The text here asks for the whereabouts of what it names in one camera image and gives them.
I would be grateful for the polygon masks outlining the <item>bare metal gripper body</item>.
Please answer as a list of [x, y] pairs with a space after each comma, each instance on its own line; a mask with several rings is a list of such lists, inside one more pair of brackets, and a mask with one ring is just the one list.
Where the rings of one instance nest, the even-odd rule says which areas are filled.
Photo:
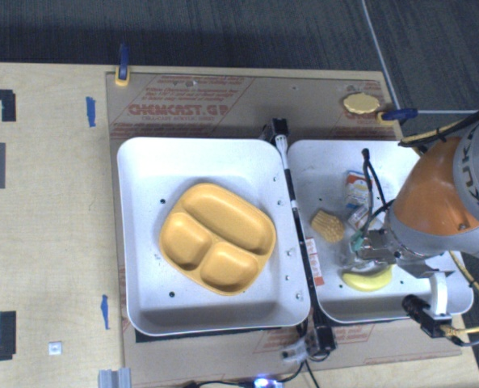
[[377, 263], [395, 264], [401, 258], [401, 250], [389, 230], [381, 228], [367, 232], [357, 256]]

